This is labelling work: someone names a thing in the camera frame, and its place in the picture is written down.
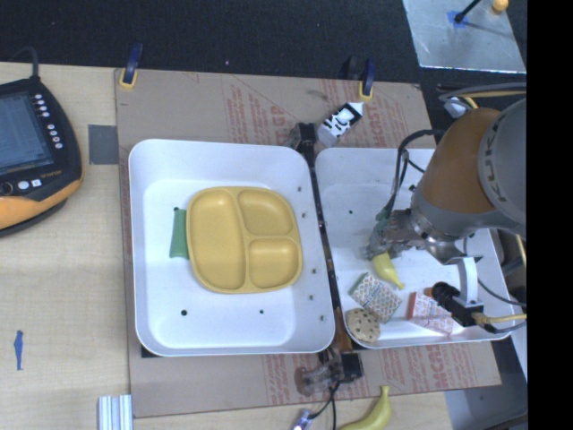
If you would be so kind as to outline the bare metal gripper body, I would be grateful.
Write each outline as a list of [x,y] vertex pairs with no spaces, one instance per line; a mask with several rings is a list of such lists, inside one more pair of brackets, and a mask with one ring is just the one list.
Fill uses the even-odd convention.
[[453,259],[453,237],[448,236],[418,210],[394,210],[381,227],[377,227],[388,243],[409,245],[428,252],[440,263]]

